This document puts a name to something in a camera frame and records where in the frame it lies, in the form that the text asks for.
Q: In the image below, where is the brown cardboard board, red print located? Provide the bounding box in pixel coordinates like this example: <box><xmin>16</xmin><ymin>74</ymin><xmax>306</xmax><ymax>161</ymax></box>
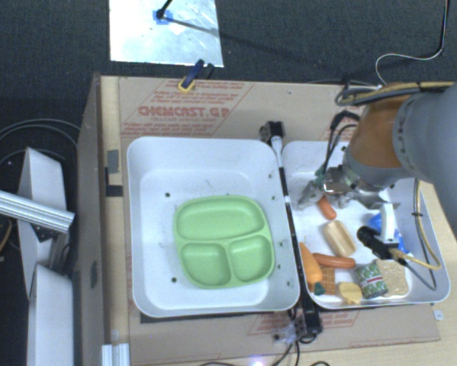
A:
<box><xmin>117</xmin><ymin>75</ymin><xmax>442</xmax><ymax>366</ymax></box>

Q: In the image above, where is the yellow toy food piece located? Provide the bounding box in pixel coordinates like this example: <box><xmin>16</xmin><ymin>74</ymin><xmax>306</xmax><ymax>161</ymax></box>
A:
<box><xmin>336</xmin><ymin>281</ymin><xmax>364</xmax><ymax>306</ymax></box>

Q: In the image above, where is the black cylinder on white bracket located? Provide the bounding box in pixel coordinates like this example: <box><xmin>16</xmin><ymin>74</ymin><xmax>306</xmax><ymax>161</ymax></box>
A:
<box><xmin>356</xmin><ymin>202</ymin><xmax>399</xmax><ymax>261</ymax></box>

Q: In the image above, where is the orange carrot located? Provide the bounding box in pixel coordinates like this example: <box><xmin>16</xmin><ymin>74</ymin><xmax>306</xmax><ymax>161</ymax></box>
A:
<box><xmin>298</xmin><ymin>242</ymin><xmax>327</xmax><ymax>297</ymax></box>

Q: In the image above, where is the thin black and white rod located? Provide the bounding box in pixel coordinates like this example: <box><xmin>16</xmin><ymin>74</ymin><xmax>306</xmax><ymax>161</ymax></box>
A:
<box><xmin>271</xmin><ymin>135</ymin><xmax>310</xmax><ymax>312</ymax></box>

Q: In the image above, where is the green and white can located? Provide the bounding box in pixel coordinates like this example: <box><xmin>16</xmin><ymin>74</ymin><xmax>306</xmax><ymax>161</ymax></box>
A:
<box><xmin>354</xmin><ymin>262</ymin><xmax>390</xmax><ymax>301</ymax></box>

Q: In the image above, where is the short orange sausage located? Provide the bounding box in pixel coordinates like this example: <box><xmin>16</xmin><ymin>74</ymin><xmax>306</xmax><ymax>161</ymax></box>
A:
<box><xmin>317</xmin><ymin>195</ymin><xmax>338</xmax><ymax>221</ymax></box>

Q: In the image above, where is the long orange sausage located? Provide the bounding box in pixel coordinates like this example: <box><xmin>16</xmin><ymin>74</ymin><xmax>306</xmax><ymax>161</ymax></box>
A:
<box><xmin>312</xmin><ymin>252</ymin><xmax>357</xmax><ymax>270</ymax></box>

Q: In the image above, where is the green divided plate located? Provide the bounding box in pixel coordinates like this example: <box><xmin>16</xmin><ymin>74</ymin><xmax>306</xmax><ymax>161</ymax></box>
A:
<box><xmin>172</xmin><ymin>194</ymin><xmax>276</xmax><ymax>290</ymax></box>

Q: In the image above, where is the tan hot dog bun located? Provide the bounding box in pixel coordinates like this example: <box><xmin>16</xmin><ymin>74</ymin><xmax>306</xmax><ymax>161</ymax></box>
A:
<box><xmin>323</xmin><ymin>220</ymin><xmax>357</xmax><ymax>257</ymax></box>

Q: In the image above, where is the orange waffle biscuit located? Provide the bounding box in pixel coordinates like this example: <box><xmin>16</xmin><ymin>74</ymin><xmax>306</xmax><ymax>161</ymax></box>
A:
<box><xmin>319</xmin><ymin>266</ymin><xmax>340</xmax><ymax>297</ymax></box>

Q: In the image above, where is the black block with thin wires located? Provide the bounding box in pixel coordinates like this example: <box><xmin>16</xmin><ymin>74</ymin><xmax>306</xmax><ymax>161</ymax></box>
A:
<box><xmin>259</xmin><ymin>120</ymin><xmax>287</xmax><ymax>143</ymax></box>
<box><xmin>301</xmin><ymin>299</ymin><xmax>323</xmax><ymax>337</ymax></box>

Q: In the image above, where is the beige bread slice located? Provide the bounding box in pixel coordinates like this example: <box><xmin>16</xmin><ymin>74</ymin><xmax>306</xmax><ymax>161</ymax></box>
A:
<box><xmin>375</xmin><ymin>258</ymin><xmax>410</xmax><ymax>298</ymax></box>

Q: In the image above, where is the blue packet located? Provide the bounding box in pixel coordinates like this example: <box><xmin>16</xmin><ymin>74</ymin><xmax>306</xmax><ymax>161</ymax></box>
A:
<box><xmin>366</xmin><ymin>211</ymin><xmax>409</xmax><ymax>255</ymax></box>

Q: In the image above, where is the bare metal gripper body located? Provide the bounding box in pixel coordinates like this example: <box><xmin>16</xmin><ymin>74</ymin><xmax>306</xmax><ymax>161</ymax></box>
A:
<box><xmin>314</xmin><ymin>165</ymin><xmax>381</xmax><ymax>208</ymax></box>

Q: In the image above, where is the white plastic tray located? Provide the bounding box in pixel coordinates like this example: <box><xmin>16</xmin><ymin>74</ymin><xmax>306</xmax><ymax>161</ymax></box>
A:
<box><xmin>126</xmin><ymin>136</ymin><xmax>301</xmax><ymax>318</ymax></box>
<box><xmin>281</xmin><ymin>140</ymin><xmax>452</xmax><ymax>310</ymax></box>

